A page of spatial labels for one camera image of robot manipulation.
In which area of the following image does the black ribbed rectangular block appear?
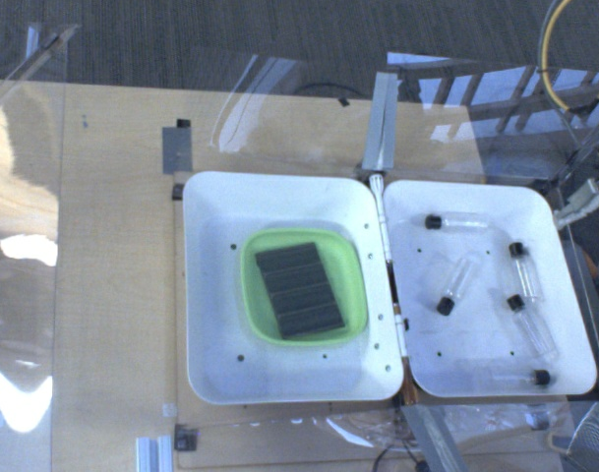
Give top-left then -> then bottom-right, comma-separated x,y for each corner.
254,242 -> 346,341

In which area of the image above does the green plate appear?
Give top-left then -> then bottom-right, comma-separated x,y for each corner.
239,227 -> 369,347

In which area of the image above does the thin black and white rod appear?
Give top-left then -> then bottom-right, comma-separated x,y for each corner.
369,173 -> 412,402

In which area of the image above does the white plastic tray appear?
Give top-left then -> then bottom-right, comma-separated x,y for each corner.
381,179 -> 599,398
181,170 -> 405,406

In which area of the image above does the clear bottle with black cap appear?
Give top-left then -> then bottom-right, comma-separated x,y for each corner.
424,211 -> 490,233
485,369 -> 552,390
435,257 -> 478,317
506,293 -> 560,358
508,241 -> 544,304

